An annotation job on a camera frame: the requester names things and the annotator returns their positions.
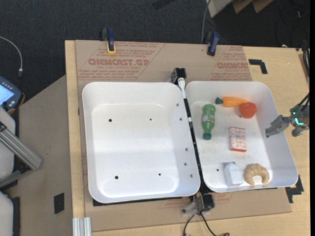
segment white cable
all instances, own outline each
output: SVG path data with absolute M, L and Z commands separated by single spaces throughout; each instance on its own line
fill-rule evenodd
M 207 11 L 208 11 L 208 7 L 209 7 L 209 4 L 210 4 L 210 1 L 211 0 L 208 0 L 208 3 L 207 3 L 207 6 L 206 6 L 206 9 L 205 9 L 205 13 L 203 15 L 203 20 L 202 20 L 202 34 L 201 34 L 201 44 L 203 42 L 203 34 L 204 34 L 204 30 L 205 30 L 205 21 L 206 21 L 206 14 L 207 14 Z
M 186 93 L 185 93 L 185 79 L 184 78 L 179 78 L 177 80 L 177 82 L 178 82 L 179 88 L 182 91 L 183 98 L 186 99 L 187 97 L 186 97 Z
M 19 53 L 19 55 L 20 55 L 20 60 L 21 60 L 21 67 L 20 67 L 20 69 L 19 69 L 18 76 L 21 77 L 21 76 L 22 76 L 22 73 L 23 73 L 23 59 L 22 59 L 22 54 L 21 54 L 19 48 L 18 48 L 12 41 L 6 39 L 5 37 L 1 37 L 1 36 L 0 36 L 0 38 L 2 38 L 3 40 L 9 42 L 9 43 L 10 43 L 11 45 L 13 45 L 13 46 L 15 47 L 15 49 L 18 51 L 18 53 Z

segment green bottle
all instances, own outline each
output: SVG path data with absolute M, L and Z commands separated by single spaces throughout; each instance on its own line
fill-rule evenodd
M 216 107 L 212 104 L 207 104 L 202 108 L 202 128 L 204 130 L 203 139 L 211 139 L 211 130 L 215 126 Z

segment black cable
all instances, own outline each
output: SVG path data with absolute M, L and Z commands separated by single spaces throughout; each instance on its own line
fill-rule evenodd
M 184 231 L 183 231 L 183 236 L 186 236 L 186 227 L 188 225 L 188 223 L 192 220 L 192 218 L 194 218 L 196 214 L 194 214 L 193 216 L 191 216 L 191 218 L 186 222 L 185 227 L 184 227 Z
M 307 101 L 306 101 L 305 105 L 301 108 L 302 112 L 307 108 L 309 102 L 310 102 L 310 94 L 309 94 L 309 97 L 307 98 Z
M 310 52 L 309 50 L 303 51 L 303 62 L 307 75 L 310 76 Z
M 205 30 L 206 15 L 207 15 L 208 6 L 209 6 L 210 2 L 211 2 L 211 0 L 208 0 L 207 6 L 206 6 L 206 9 L 205 9 L 205 13 L 203 14 L 202 32 L 201 32 L 201 44 L 203 43 L 203 35 L 204 35 L 204 30 Z
M 282 44 L 280 43 L 279 41 L 279 36 L 278 36 L 278 24 L 279 24 L 279 20 L 281 19 L 281 22 L 284 23 L 285 25 L 287 25 L 288 27 L 290 27 L 290 37 L 289 37 L 289 43 L 288 43 L 288 46 L 292 47 L 293 45 L 293 34 L 294 34 L 294 31 L 299 27 L 305 34 L 306 34 L 306 37 L 308 38 L 309 37 L 309 34 L 308 32 L 299 26 L 299 23 L 301 22 L 301 20 L 310 14 L 310 11 L 305 11 L 303 12 L 300 8 L 296 7 L 296 6 L 287 6 L 285 8 L 290 8 L 290 9 L 295 9 L 298 13 L 298 18 L 297 19 L 294 19 L 293 22 L 288 22 L 289 18 L 286 17 L 285 15 L 285 11 L 284 11 L 284 7 L 282 7 L 281 5 L 281 1 L 278 0 L 278 4 L 279 4 L 279 14 L 278 16 L 276 17 L 276 21 L 275 21 L 275 35 L 276 35 L 276 41 L 277 41 L 277 44 L 279 46 L 281 46 Z
M 307 98 L 310 98 L 310 93 L 308 93 L 303 100 L 301 100 L 301 102 L 299 103 L 299 105 L 301 106 L 303 104 L 304 101 L 306 101 Z
M 209 227 L 209 225 L 208 225 L 208 223 L 207 223 L 205 217 L 204 217 L 203 214 L 202 214 L 202 211 L 200 212 L 200 215 L 201 215 L 203 221 L 206 223 L 206 226 L 207 226 L 208 230 L 211 232 L 211 234 L 212 234 L 213 236 L 216 236 L 216 235 L 213 233 L 213 231 L 211 231 L 211 229 L 210 229 L 210 227 Z
M 196 214 L 197 214 L 197 215 L 200 215 L 200 216 L 202 217 L 202 219 L 203 219 L 203 221 L 205 222 L 205 224 L 206 224 L 206 226 L 207 226 L 209 232 L 211 232 L 211 234 L 212 234 L 213 236 L 216 236 L 216 235 L 213 233 L 213 231 L 210 229 L 210 227 L 209 227 L 209 225 L 208 225 L 208 223 L 207 223 L 205 217 L 203 216 L 202 212 L 203 212 L 203 210 L 202 210 L 201 212 L 199 212 L 199 213 L 196 213 Z M 191 216 L 191 218 L 186 222 L 185 227 L 184 227 L 184 231 L 183 231 L 183 236 L 186 236 L 186 227 L 187 227 L 188 223 L 192 220 L 192 218 L 193 218 L 196 214 L 194 214 L 193 216 Z M 230 233 L 225 233 L 224 236 L 230 236 Z

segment white container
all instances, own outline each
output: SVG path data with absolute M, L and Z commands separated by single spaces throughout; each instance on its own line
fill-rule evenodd
M 279 115 L 269 88 L 260 82 L 194 81 L 186 86 L 191 118 L 198 146 L 199 158 L 206 185 L 215 192 L 292 186 L 298 180 L 296 166 L 283 132 L 269 138 L 265 129 Z M 252 118 L 240 117 L 238 107 L 216 106 L 216 122 L 211 140 L 202 139 L 200 125 L 202 107 L 215 104 L 217 97 L 232 96 L 247 99 L 256 104 Z M 229 149 L 228 128 L 241 127 L 246 131 L 246 152 Z M 239 186 L 227 186 L 224 164 L 235 162 L 242 172 L 248 164 L 259 163 L 270 176 L 267 184 L 254 177 L 255 185 L 245 181 Z
M 93 82 L 82 92 L 90 194 L 102 203 L 191 196 L 200 177 L 180 89 Z
M 298 179 L 284 133 L 266 138 L 278 116 L 270 90 L 259 82 L 191 82 L 186 87 L 206 185 L 215 192 L 292 186 Z M 252 118 L 238 108 L 216 105 L 211 140 L 202 139 L 201 115 L 215 98 L 246 98 L 257 106 Z M 92 82 L 82 93 L 92 197 L 101 203 L 191 196 L 200 187 L 198 165 L 183 96 L 171 83 Z M 228 128 L 246 129 L 247 151 L 229 149 Z M 241 172 L 259 163 L 270 175 L 267 184 L 254 177 L 228 186 L 224 164 Z

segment bottle cap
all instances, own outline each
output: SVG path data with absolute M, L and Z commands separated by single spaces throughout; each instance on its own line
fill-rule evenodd
M 211 134 L 210 133 L 204 133 L 203 134 L 203 139 L 210 140 L 211 139 Z

